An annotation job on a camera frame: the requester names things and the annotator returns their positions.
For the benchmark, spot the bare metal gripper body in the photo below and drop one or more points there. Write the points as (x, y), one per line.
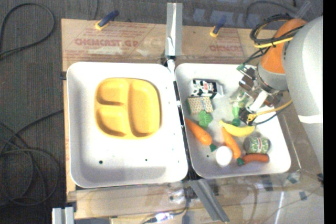
(249, 81)

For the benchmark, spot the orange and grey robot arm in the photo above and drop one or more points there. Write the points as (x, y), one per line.
(302, 65)

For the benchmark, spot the clear bottle with green cap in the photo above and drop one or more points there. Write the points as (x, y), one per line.
(235, 111)

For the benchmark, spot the black and white cow carton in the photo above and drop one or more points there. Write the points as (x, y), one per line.
(204, 87)

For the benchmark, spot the yellow banana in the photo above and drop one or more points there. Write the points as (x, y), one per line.
(239, 130)

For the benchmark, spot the orange and green patterned carton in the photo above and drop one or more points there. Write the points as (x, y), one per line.
(200, 105)

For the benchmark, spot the green broccoli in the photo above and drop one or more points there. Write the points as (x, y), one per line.
(204, 118)

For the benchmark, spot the green and white can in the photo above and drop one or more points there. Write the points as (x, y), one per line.
(257, 144)

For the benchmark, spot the orange carrot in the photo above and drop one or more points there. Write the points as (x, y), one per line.
(199, 132)
(232, 144)

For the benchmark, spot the orange sausage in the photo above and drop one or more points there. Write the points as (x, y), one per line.
(256, 158)

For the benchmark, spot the white egg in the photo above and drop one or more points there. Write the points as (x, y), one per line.
(224, 156)

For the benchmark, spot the white plastic tray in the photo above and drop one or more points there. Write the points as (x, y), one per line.
(126, 160)
(273, 165)

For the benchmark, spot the yellow divided plate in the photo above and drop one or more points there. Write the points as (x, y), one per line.
(141, 107)

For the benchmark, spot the brown cardboard board red print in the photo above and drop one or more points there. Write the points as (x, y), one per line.
(110, 44)

